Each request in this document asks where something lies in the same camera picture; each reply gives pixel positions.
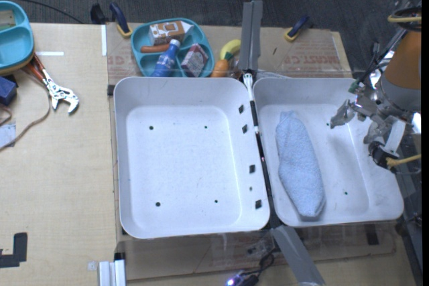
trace teal divided plate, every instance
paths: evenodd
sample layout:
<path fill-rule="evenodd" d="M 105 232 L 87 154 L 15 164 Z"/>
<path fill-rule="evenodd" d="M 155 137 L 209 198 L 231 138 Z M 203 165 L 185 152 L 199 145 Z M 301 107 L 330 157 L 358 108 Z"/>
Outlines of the teal divided plate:
<path fill-rule="evenodd" d="M 176 56 L 176 65 L 174 66 L 174 71 L 172 72 L 171 76 L 187 78 L 187 75 L 180 67 L 180 64 L 185 58 L 186 53 L 188 52 L 191 45 L 195 43 L 198 43 L 201 46 L 201 48 L 207 53 L 207 56 L 208 56 L 208 61 L 204 65 L 204 68 L 202 69 L 199 78 L 204 78 L 206 76 L 209 76 L 213 71 L 213 67 L 215 66 L 215 59 L 213 58 L 212 48 L 208 43 L 206 35 L 198 26 L 198 24 L 186 18 L 172 18 L 172 19 L 163 19 L 159 21 L 151 21 L 150 23 L 145 23 L 135 28 L 133 34 L 131 35 L 131 48 L 133 50 L 135 60 L 137 61 L 137 65 L 141 70 L 141 73 L 144 76 L 150 76 L 155 69 L 155 65 L 156 65 L 156 62 L 158 61 L 160 54 L 162 54 L 161 52 L 158 52 L 158 53 L 141 53 L 140 52 L 140 48 L 142 46 L 151 45 L 149 35 L 148 35 L 149 27 L 152 24 L 163 23 L 166 21 L 184 21 L 185 23 L 188 23 L 194 26 L 190 34 L 188 34 L 188 36 L 185 38 L 185 40 L 182 42 L 180 46 L 179 52 Z"/>
<path fill-rule="evenodd" d="M 11 11 L 15 22 L 14 26 L 0 30 L 0 75 L 6 75 L 28 63 L 33 56 L 34 38 L 27 14 L 18 4 L 0 1 L 1 11 Z"/>

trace water bottle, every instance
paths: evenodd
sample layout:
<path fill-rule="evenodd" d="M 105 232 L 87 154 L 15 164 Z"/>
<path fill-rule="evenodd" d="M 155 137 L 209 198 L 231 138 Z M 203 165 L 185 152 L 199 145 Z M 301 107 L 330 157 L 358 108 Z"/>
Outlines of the water bottle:
<path fill-rule="evenodd" d="M 160 55 L 156 62 L 155 70 L 151 76 L 170 76 L 176 63 L 176 54 L 180 47 L 180 41 L 171 40 L 168 49 Z"/>

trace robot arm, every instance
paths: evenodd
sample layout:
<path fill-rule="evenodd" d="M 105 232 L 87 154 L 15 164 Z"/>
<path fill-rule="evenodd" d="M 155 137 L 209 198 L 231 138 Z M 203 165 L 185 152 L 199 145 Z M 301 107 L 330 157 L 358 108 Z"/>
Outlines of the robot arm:
<path fill-rule="evenodd" d="M 387 159 L 399 157 L 397 149 L 402 137 L 413 133 L 412 120 L 422 106 L 422 8 L 397 11 L 388 20 L 400 23 L 407 31 L 384 73 L 374 86 L 360 86 L 363 80 L 357 80 L 349 90 L 356 94 L 355 101 L 346 100 L 330 120 L 333 129 L 351 121 L 355 114 L 361 121 L 369 117 L 372 123 L 363 142 L 368 144 L 375 163 L 384 168 L 388 168 Z M 378 67 L 380 61 L 368 70 L 365 77 Z"/>

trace blue towel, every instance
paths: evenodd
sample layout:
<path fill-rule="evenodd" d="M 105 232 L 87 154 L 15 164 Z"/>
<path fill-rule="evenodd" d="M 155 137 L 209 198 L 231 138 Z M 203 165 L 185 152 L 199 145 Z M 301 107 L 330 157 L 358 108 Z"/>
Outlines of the blue towel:
<path fill-rule="evenodd" d="M 322 174 L 307 130 L 294 111 L 280 114 L 275 140 L 283 187 L 303 219 L 317 217 L 326 202 Z"/>

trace blue plate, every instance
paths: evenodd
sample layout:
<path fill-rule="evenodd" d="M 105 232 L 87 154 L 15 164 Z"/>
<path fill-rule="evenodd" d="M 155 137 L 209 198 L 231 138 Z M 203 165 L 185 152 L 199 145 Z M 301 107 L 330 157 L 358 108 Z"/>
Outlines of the blue plate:
<path fill-rule="evenodd" d="M 33 56 L 34 38 L 25 11 L 11 1 L 0 1 L 0 11 L 12 11 L 15 25 L 0 30 L 0 75 L 24 67 Z"/>
<path fill-rule="evenodd" d="M 158 58 L 161 54 L 160 52 L 145 54 L 140 52 L 140 48 L 142 46 L 151 46 L 151 42 L 148 35 L 149 26 L 151 26 L 152 24 L 163 23 L 166 21 L 184 21 L 185 23 L 194 26 L 190 34 L 185 38 L 185 40 L 182 42 L 182 45 L 180 46 L 178 55 L 176 57 L 176 65 L 174 66 L 174 71 L 172 72 L 171 76 L 185 78 L 187 77 L 183 69 L 181 69 L 180 64 L 185 58 L 186 53 L 188 52 L 191 45 L 195 43 L 198 43 L 208 56 L 208 61 L 202 69 L 199 77 L 204 78 L 206 76 L 209 76 L 213 71 L 213 67 L 215 66 L 215 59 L 213 58 L 212 48 L 210 47 L 210 44 L 208 43 L 208 40 L 201 28 L 195 22 L 186 18 L 172 18 L 163 19 L 159 21 L 151 21 L 150 23 L 145 23 L 135 28 L 133 34 L 131 35 L 131 48 L 133 50 L 135 60 L 137 61 L 137 65 L 139 66 L 141 73 L 144 76 L 150 76 L 154 71 L 156 62 L 158 61 Z"/>

